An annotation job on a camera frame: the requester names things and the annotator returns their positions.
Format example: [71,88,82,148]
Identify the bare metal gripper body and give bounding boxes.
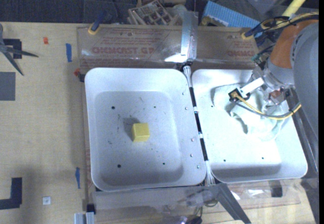
[253,68,292,106]

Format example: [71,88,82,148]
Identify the pale green cloth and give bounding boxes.
[211,83,286,142]

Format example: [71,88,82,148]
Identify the white plastic tray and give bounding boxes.
[191,68,309,184]
[84,67,207,192]

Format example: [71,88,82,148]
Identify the thin black and white rod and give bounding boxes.
[181,64,216,186]

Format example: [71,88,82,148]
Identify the yellow cube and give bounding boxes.
[131,122,151,143]

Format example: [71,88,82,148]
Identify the brown cardboard board red print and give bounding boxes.
[76,24,302,216]

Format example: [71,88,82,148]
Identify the grey metal scissors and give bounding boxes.
[0,23,39,77]

